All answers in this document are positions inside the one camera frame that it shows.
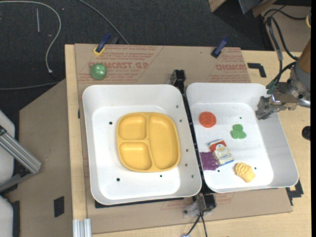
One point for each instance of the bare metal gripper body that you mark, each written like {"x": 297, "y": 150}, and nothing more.
{"x": 287, "y": 96}

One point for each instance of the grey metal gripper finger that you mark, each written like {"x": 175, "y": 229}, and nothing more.
{"x": 264, "y": 101}
{"x": 263, "y": 113}

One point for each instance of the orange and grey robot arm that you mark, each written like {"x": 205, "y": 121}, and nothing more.
{"x": 304, "y": 65}

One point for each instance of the green broccoli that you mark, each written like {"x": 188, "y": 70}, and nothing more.
{"x": 238, "y": 131}

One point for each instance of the white plastic tray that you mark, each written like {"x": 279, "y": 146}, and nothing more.
{"x": 103, "y": 137}
{"x": 266, "y": 152}

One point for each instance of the orange round biscuit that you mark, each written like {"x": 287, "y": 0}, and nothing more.
{"x": 207, "y": 119}

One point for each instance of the red white blue carton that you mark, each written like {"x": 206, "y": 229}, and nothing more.
{"x": 220, "y": 152}

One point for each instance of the yellow cupcake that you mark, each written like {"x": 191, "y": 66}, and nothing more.
{"x": 245, "y": 172}

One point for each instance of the thin black and white rod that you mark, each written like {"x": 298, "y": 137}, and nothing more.
{"x": 191, "y": 125}

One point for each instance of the purple grapes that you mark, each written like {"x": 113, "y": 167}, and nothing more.
{"x": 207, "y": 163}

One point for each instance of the yellow divided plate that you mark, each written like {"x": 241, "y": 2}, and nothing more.
{"x": 161, "y": 142}

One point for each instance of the brown cardboard board red print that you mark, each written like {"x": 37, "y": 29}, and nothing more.
{"x": 153, "y": 63}

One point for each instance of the green apple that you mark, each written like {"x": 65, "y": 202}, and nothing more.
{"x": 98, "y": 71}

